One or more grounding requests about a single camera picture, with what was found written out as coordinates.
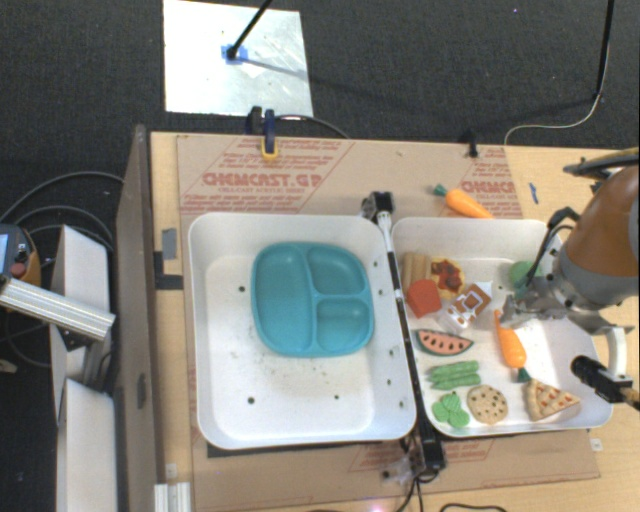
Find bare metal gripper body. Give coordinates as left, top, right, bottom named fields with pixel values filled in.
left=520, top=273, right=627, bottom=335

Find orange carrot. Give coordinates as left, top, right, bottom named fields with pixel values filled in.
left=493, top=309, right=533, bottom=384
left=432, top=183, right=496, bottom=221

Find green broccoli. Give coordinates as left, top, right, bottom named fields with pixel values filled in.
left=508, top=260, right=544, bottom=291

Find white plastic tray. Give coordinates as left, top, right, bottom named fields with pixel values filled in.
left=187, top=211, right=419, bottom=451
left=389, top=215, right=615, bottom=439

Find white and brown carton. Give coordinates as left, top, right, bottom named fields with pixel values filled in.
left=439, top=280, right=495, bottom=336

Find round pizza with red topping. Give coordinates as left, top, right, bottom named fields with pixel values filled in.
left=429, top=256, right=468, bottom=302

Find watermelon slice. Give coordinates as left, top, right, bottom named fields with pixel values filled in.
left=414, top=328, right=476, bottom=359

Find slice of pizza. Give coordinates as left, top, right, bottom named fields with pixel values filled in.
left=523, top=377, right=583, bottom=423

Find green beans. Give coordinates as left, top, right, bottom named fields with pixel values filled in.
left=426, top=360, right=483, bottom=392

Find red-orange block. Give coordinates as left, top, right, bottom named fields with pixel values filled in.
left=405, top=278, right=444, bottom=320

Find brown chocolate chip biscuit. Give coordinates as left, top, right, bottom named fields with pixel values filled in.
left=466, top=384, right=510, bottom=426

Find tan bread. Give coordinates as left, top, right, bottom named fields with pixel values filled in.
left=400, top=251, right=433, bottom=292

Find thin black and white rod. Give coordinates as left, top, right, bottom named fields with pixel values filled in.
left=376, top=210, right=437, bottom=451

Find blue divided plate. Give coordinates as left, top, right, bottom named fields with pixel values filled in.
left=250, top=241, right=376, bottom=359

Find brown cardboard board red print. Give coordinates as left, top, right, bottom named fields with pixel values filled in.
left=175, top=134, right=602, bottom=501

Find black cylinder on white bracket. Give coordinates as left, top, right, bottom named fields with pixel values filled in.
left=570, top=326, right=634, bottom=404

